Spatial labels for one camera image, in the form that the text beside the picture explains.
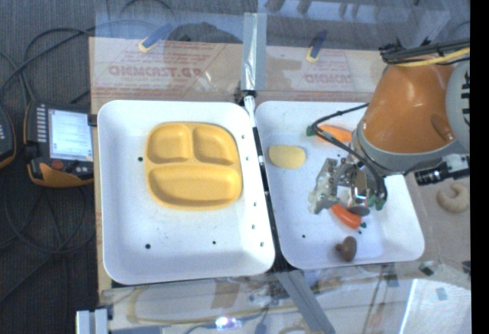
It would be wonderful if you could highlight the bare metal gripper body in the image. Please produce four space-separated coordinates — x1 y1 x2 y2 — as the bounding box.
316 156 379 199

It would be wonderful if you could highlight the orange carrot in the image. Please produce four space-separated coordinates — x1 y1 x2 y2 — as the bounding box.
306 124 354 144
329 203 368 231

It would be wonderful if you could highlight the white plastic tray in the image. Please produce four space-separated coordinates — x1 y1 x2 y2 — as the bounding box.
96 99 277 286
254 99 426 271

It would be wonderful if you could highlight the brown mushroom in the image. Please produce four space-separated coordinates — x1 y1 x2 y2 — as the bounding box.
335 235 358 263

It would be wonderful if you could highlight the yellow oval bread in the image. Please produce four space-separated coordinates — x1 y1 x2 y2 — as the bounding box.
267 144 307 170

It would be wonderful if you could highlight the beige croissant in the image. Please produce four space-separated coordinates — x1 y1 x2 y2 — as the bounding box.
436 183 471 215

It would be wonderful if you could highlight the yellow divided plate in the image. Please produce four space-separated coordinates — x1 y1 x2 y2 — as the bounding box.
144 121 245 212

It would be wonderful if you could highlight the brown cardboard board red print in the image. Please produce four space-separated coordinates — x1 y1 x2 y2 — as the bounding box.
88 36 471 296

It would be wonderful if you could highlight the black cylinder on white bracket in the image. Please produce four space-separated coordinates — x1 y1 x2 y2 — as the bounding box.
414 154 471 186

